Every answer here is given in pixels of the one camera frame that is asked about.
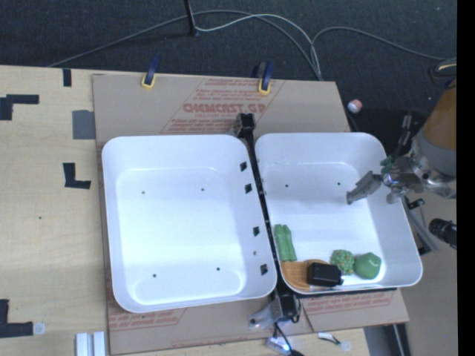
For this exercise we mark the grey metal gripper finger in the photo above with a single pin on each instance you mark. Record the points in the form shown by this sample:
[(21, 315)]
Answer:
[(395, 197), (363, 188)]

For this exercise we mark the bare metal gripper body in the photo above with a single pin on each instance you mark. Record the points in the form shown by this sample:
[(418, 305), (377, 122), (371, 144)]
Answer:
[(406, 176)]

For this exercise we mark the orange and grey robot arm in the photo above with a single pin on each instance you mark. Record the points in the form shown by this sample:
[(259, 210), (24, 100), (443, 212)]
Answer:
[(443, 117)]

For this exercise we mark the white plastic tray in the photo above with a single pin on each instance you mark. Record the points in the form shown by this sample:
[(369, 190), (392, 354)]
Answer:
[(178, 228), (319, 213)]

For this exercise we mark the green bell pepper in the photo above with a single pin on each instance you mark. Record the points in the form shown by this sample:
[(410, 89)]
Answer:
[(367, 265)]

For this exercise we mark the green bumpy yellow-dotted fruit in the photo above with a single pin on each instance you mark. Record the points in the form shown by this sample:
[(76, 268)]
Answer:
[(343, 261)]

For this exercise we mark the small pink and white ball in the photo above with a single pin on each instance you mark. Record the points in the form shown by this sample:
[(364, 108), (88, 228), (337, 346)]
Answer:
[(354, 106)]

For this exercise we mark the black box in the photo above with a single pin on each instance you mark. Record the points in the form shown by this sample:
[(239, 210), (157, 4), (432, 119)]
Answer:
[(323, 274)]

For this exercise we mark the thin black rod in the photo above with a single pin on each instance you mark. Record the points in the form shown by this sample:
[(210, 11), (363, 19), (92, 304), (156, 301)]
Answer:
[(260, 191)]

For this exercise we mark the brown cardboard board, red print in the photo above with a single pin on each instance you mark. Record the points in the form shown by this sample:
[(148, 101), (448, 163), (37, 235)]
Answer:
[(148, 113)]

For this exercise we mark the black cylinder on white bracket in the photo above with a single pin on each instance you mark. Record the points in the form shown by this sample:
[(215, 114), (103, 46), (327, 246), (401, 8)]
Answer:
[(443, 230)]

